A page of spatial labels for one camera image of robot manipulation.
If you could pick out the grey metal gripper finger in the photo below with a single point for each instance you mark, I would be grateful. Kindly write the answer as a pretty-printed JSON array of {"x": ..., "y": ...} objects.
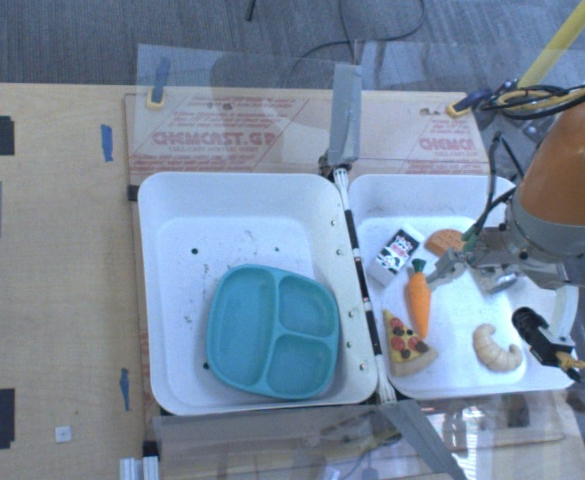
[
  {"x": 500, "y": 282},
  {"x": 449, "y": 267}
]

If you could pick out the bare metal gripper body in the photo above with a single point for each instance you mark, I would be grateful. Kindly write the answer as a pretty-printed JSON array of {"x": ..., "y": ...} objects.
[{"x": 497, "y": 253}]

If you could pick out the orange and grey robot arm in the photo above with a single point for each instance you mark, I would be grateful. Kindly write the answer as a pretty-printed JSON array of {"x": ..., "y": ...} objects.
[{"x": 562, "y": 168}]

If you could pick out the orange biscuit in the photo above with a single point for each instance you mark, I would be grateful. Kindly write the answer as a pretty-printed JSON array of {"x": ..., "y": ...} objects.
[{"x": 443, "y": 242}]

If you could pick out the white plastic tray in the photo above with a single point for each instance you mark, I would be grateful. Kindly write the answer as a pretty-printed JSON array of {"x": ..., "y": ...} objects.
[
  {"x": 182, "y": 278},
  {"x": 452, "y": 308}
]

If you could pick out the orange carrot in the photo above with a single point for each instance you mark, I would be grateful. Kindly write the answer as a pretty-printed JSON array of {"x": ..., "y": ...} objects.
[{"x": 419, "y": 298}]

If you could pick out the white black red milk carton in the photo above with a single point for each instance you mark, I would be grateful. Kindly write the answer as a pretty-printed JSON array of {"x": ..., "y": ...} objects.
[{"x": 394, "y": 258}]

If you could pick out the beige croissant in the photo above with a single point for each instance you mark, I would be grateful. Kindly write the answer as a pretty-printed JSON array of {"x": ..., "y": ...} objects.
[{"x": 494, "y": 353}]

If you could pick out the yellow pizza slice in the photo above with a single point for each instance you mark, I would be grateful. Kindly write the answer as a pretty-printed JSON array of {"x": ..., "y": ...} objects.
[{"x": 404, "y": 348}]

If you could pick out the teal divided plate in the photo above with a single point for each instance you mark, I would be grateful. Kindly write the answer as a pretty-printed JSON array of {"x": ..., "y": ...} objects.
[{"x": 272, "y": 333}]

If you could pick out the brown cardboard board red print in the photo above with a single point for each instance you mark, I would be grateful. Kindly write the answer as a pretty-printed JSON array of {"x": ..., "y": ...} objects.
[{"x": 252, "y": 133}]

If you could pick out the black cylinder on white bracket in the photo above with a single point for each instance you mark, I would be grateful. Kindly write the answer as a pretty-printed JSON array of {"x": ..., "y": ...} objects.
[{"x": 534, "y": 329}]

